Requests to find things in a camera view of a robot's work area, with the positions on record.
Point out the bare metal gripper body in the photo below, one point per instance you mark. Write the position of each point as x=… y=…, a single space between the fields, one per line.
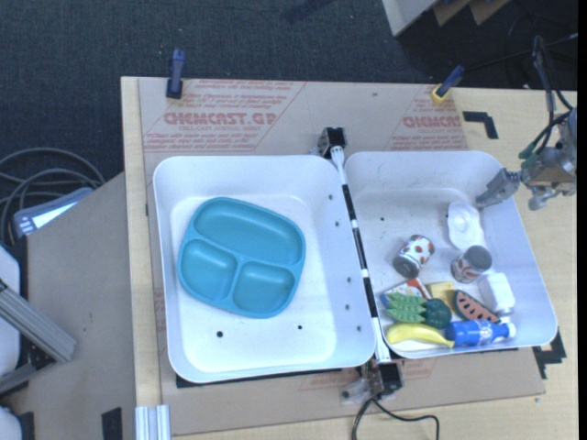
x=557 y=172

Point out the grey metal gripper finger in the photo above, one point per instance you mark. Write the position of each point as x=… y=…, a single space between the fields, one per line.
x=499 y=188
x=540 y=197

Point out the white toy fried egg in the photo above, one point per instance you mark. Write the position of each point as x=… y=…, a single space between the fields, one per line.
x=464 y=225

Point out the small can with red print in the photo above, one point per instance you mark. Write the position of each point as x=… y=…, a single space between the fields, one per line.
x=472 y=264

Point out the white plastic tray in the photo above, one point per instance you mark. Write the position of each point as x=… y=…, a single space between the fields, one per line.
x=413 y=190
x=257 y=346

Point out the small white plastic bottle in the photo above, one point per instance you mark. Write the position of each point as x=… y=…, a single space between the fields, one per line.
x=497 y=291

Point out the small can with tomato print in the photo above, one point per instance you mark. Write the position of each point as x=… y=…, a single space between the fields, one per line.
x=415 y=254

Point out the yellow cheese block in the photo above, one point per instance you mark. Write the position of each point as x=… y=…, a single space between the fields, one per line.
x=441 y=291

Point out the red watermelon slice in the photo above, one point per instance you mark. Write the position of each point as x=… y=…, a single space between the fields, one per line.
x=472 y=307

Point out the white and orange carton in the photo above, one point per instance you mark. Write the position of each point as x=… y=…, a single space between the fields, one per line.
x=410 y=288

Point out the dark green broccoli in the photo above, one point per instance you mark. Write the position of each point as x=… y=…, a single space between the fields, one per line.
x=438 y=313

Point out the blue plastic bottle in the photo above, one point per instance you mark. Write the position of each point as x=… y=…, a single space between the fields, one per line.
x=474 y=332

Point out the thin black and white rod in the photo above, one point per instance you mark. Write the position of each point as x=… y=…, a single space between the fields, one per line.
x=357 y=236

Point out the green toy leaves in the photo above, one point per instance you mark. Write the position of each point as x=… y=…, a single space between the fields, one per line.
x=404 y=306

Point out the yellow banana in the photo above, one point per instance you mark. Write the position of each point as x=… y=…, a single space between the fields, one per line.
x=415 y=333

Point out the brown cardboard board red print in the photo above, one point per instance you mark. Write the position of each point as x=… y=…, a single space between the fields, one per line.
x=275 y=108

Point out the blue divided plate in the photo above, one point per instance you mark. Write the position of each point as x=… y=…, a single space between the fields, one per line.
x=240 y=257

